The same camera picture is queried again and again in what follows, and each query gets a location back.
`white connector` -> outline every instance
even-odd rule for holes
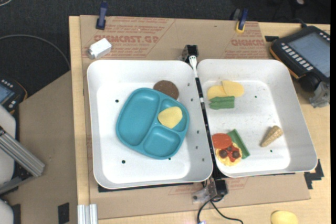
[[[106,38],[103,38],[90,46],[90,48],[87,50],[87,55],[91,60],[99,59],[104,55],[108,54],[111,51],[111,49],[112,49],[111,43],[109,43]]]

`brown round toy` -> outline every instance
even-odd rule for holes
[[[179,91],[178,88],[176,87],[176,85],[174,83],[172,83],[171,81],[167,81],[167,80],[160,80],[159,82],[157,82],[154,87],[154,90],[156,91],[160,91],[164,94],[167,94],[168,96],[174,98],[174,99],[178,99],[179,97]]]

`teal plate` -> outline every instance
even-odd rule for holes
[[[158,121],[161,111],[177,106],[182,119],[172,129]],[[187,109],[174,98],[150,89],[139,88],[131,93],[120,111],[115,131],[120,141],[148,157],[167,159],[182,145],[189,126]]]

